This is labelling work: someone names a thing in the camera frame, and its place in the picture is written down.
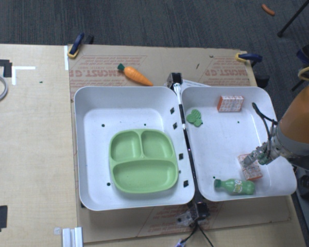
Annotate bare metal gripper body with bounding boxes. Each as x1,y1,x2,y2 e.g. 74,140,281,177
251,134,283,165

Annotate orange and white carton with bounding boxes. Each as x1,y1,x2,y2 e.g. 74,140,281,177
237,153,263,182
217,95,245,113

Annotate green plastic bottle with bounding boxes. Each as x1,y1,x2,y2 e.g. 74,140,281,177
213,178,256,196

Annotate white plastic tray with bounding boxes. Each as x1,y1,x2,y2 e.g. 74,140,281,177
181,86,298,202
74,85,196,211

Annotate thin black and white rod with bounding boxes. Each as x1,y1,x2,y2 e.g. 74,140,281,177
174,84,202,204

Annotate green toy leaves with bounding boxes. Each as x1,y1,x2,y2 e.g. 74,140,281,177
186,109,204,128

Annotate green divided plate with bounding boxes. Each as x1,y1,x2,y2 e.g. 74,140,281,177
109,129,180,194

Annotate brown cardboard board red print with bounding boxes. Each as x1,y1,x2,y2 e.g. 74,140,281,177
67,44,291,244

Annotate orange carrot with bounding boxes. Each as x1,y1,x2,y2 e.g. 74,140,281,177
117,63,154,87

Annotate orange sausage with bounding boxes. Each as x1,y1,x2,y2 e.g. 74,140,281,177
261,4,276,16

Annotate black block with thin wires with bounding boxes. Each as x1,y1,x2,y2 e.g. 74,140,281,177
176,201,211,227
166,72,183,87

